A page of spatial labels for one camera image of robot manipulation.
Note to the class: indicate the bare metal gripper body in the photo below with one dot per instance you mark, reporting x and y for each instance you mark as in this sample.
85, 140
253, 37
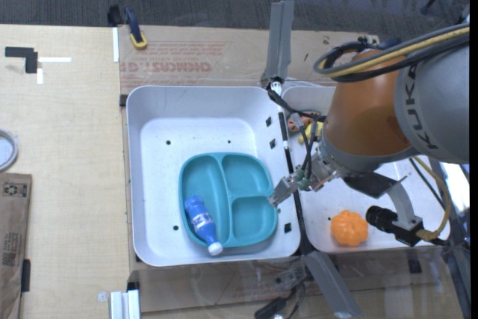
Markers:
321, 172

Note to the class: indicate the white plastic tray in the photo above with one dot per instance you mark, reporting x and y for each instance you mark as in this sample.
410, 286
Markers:
336, 198
160, 175

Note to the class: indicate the yellow banana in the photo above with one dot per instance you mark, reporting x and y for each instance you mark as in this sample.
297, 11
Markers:
316, 129

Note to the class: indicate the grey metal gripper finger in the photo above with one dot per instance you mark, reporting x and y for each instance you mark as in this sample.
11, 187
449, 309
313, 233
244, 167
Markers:
284, 188

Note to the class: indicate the teal divided plate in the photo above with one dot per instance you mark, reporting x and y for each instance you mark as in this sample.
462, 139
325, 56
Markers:
246, 213

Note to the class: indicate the brown paper packet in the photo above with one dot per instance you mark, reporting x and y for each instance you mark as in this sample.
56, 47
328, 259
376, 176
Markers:
11, 235

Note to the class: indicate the brown cardboard board red print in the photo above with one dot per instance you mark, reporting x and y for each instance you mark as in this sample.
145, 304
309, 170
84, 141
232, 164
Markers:
186, 59

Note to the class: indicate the orange toy pumpkin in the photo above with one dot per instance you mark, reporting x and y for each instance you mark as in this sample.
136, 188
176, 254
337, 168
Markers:
349, 228

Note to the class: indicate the black cylinder on white bracket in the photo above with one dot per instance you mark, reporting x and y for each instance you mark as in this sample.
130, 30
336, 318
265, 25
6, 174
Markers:
405, 226

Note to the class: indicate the blue bottle with white cap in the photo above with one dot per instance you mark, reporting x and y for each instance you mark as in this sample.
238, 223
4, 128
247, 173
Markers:
201, 220

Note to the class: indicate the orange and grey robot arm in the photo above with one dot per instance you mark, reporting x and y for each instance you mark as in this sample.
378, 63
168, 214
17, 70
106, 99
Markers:
366, 116

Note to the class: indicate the thin black and white rod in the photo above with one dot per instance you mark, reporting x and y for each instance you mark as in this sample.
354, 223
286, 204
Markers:
282, 127

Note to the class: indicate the brown toy food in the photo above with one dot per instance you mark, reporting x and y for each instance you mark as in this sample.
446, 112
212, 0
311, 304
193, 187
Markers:
290, 123

